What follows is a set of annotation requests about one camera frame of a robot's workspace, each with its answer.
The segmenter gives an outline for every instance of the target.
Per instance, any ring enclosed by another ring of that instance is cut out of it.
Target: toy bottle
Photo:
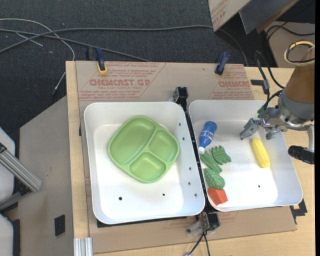
[[[213,121],[207,121],[204,124],[204,128],[200,134],[198,152],[200,155],[205,153],[205,148],[208,146],[214,138],[214,133],[217,130],[217,124]]]

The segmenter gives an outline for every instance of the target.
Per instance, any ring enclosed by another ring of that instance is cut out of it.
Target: wooden table
[[[279,88],[273,83],[268,70],[263,69],[270,82],[270,92],[273,94]],[[246,67],[245,71],[249,80],[260,80],[261,74],[256,67]],[[285,85],[289,80],[293,68],[273,68],[272,72],[278,82]],[[72,188],[72,212],[73,232],[75,239],[89,237],[88,212],[85,191],[85,177],[83,165],[82,141],[79,136],[79,105],[77,91],[76,64],[72,61],[66,62],[66,84],[67,84],[67,105],[68,125],[70,144],[70,170]],[[255,100],[266,100],[260,86],[252,86]],[[308,146],[308,135],[306,132],[287,131],[284,137],[288,146]],[[303,190],[303,198],[308,213],[297,218],[297,230],[293,232],[271,233],[254,235],[248,237],[228,238],[209,241],[211,255],[214,256],[312,256],[315,255],[315,170],[314,165],[309,165],[293,159],[298,178]],[[183,243],[177,245],[135,249],[102,253],[97,255],[108,256],[182,256],[189,252],[194,243]],[[193,252],[194,256],[207,255],[207,248],[201,242]]]

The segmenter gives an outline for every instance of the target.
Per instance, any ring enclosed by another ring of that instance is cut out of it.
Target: brown cylinder
[[[301,61],[315,58],[315,46],[309,48]],[[315,102],[315,62],[296,66],[285,89],[285,94],[293,101]]]

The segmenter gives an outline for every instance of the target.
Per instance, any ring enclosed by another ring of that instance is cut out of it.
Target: white bottle cap
[[[206,149],[202,146],[198,147],[198,152],[200,155],[203,155],[205,153]]]

